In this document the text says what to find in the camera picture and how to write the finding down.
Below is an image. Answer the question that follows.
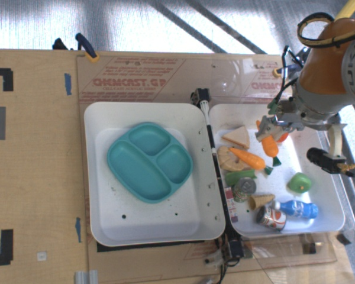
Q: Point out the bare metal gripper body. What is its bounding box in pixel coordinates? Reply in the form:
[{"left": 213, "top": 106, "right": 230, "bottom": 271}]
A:
[{"left": 272, "top": 98, "right": 338, "bottom": 133}]

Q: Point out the orange round fruit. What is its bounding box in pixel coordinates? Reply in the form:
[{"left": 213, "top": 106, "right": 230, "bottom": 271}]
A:
[{"left": 256, "top": 120, "right": 289, "bottom": 143}]

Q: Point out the short orange carrot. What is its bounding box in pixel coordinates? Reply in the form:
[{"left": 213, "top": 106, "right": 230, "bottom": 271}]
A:
[{"left": 260, "top": 134, "right": 282, "bottom": 167}]

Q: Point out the beige triangular sandwich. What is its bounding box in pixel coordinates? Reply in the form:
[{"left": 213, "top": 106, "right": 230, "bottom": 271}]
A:
[{"left": 221, "top": 125, "right": 251, "bottom": 150}]

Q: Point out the long orange carrot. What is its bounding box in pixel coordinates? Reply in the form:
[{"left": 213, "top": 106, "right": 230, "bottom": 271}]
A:
[{"left": 228, "top": 146, "right": 274, "bottom": 176}]

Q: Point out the beige croissant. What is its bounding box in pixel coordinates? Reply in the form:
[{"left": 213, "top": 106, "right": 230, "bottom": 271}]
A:
[{"left": 217, "top": 146, "right": 251, "bottom": 172}]

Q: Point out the thin black and white rod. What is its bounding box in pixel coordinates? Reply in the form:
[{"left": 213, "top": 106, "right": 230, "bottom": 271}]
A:
[{"left": 199, "top": 99, "right": 235, "bottom": 240}]

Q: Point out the green bell pepper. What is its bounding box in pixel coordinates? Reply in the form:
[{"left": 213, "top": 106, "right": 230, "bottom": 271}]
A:
[{"left": 286, "top": 172, "right": 312, "bottom": 194}]

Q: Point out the green vegetable stick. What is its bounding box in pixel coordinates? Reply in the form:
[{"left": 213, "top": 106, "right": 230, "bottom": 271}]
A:
[{"left": 224, "top": 169, "right": 257, "bottom": 187}]

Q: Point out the green can with grey lid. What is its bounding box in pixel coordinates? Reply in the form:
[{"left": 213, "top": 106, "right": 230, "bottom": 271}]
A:
[{"left": 231, "top": 177, "right": 257, "bottom": 204}]

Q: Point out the tan ice cream cone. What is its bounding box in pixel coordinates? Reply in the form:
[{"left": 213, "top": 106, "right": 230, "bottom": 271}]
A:
[{"left": 248, "top": 193, "right": 276, "bottom": 211}]

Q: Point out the blue bottle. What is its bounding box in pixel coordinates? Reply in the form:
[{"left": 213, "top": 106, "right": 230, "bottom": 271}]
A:
[{"left": 272, "top": 199, "right": 319, "bottom": 220}]

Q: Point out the red and white carton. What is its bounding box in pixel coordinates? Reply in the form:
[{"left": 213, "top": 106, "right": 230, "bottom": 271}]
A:
[{"left": 224, "top": 187, "right": 239, "bottom": 223}]

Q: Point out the orange and white can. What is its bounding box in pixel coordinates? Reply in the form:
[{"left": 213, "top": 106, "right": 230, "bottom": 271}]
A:
[{"left": 256, "top": 205, "right": 287, "bottom": 231}]

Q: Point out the brown cardboard board red print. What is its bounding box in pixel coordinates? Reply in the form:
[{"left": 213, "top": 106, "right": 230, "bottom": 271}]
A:
[{"left": 76, "top": 51, "right": 338, "bottom": 278}]

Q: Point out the white plastic tray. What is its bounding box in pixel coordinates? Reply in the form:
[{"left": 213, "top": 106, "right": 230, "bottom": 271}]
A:
[
  {"left": 83, "top": 101, "right": 227, "bottom": 247},
  {"left": 208, "top": 103, "right": 346, "bottom": 238}
]

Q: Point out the teal divided plate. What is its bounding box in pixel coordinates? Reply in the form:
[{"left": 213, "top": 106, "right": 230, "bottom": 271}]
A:
[{"left": 106, "top": 122, "right": 194, "bottom": 204}]

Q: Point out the black block with thin wires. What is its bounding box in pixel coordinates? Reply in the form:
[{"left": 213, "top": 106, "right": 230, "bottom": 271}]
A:
[
  {"left": 224, "top": 238, "right": 245, "bottom": 260},
  {"left": 191, "top": 88, "right": 211, "bottom": 105}
]

